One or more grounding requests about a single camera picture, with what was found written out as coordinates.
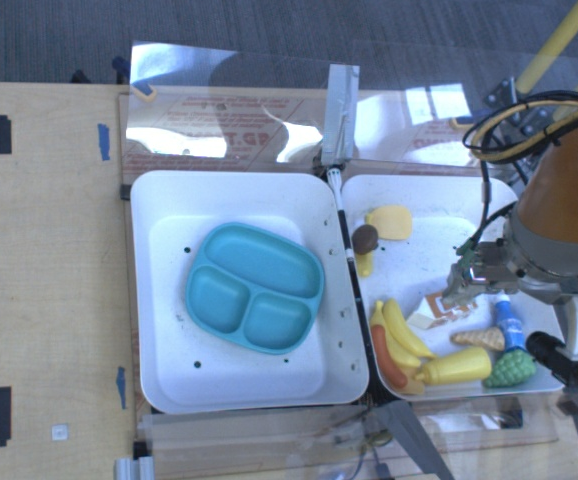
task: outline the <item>sausage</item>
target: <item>sausage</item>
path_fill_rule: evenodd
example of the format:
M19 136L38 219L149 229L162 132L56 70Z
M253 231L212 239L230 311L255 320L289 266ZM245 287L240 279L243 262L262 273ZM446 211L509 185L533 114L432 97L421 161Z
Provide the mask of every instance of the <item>sausage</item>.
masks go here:
M409 382L408 377L391 359L387 349L387 331L382 325L371 326L371 339L376 353L378 368L395 390L403 389Z

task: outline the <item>white tray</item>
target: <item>white tray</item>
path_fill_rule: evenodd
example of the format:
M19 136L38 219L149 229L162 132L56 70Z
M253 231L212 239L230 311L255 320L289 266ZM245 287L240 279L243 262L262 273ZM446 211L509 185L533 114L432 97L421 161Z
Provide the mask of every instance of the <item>white tray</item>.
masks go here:
M506 184L494 179L492 185L490 214L516 200L515 193ZM359 175L344 184L342 196L350 233L364 224L368 212L379 206L403 205L413 217L411 236L403 241L380 240L378 249L373 253L373 273L360 279L367 318L371 316L378 299L396 299L407 317L426 294L443 290L450 266L457 260L454 247L462 245L476 230L482 212L479 178ZM483 240L495 240L502 236L503 220L494 221L485 231ZM460 347L449 341L451 333L493 324L486 296L478 297L477 302L478 309L465 319L429 330L412 329L438 355L457 351ZM525 336L541 330L562 339L552 306L523 293L512 295L511 305L523 323ZM548 369L538 365L536 375L513 388L487 389L476 381L428 386L424 395L398 396L410 400L437 400L548 392L562 387Z
M306 174L152 171L131 191L141 384L170 414L349 403L367 359L329 187ZM195 251L226 222L258 226L311 250L325 289L305 341L285 355L200 329L184 304Z

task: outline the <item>wooden table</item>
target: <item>wooden table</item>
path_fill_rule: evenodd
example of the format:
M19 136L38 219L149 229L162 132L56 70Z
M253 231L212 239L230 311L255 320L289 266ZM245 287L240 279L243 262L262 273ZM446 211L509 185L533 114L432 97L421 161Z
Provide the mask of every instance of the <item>wooden table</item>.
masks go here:
M114 461L132 454L130 291L119 197L118 97L126 91L0 84L13 146L0 155L0 387L12 393L0 478L112 478ZM99 147L104 127L108 160ZM578 478L573 422L553 422L555 442L443 456L460 479ZM60 425L68 426L66 439ZM419 470L400 458L392 472ZM370 473L365 468L358 478Z

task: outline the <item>banana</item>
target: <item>banana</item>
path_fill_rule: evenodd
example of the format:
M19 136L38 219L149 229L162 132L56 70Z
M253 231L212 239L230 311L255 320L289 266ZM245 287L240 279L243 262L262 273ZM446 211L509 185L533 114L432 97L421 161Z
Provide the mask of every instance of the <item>banana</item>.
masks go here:
M403 347L389 332L387 323L383 315L383 302L381 300L376 301L376 309L373 315L369 319L369 326L380 325L385 329L387 350L389 351L389 356L394 363L402 368L413 368L417 369L420 367L421 361L418 357L413 355L409 350Z
M416 335L405 320L400 305L395 299L388 299L382 308L382 315L389 333L396 342L411 352L416 357L434 358L434 354L429 347Z

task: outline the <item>green vegetable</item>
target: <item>green vegetable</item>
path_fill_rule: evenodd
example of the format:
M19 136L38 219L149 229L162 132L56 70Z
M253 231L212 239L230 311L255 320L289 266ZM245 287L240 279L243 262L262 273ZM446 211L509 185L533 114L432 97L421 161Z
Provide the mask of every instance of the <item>green vegetable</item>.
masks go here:
M505 352L493 365L491 375L483 383L488 388L515 386L536 373L536 364L528 352L520 348Z

